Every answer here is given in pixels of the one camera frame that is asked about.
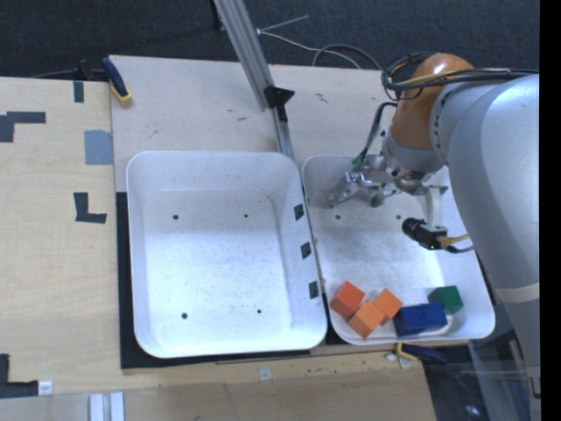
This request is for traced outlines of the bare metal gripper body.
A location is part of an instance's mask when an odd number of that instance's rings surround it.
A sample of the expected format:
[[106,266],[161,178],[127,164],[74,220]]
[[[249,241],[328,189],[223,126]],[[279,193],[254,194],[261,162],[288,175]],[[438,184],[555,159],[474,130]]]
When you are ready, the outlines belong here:
[[433,172],[423,173],[406,168],[393,157],[359,154],[352,160],[350,183],[378,193],[421,195],[433,175]]

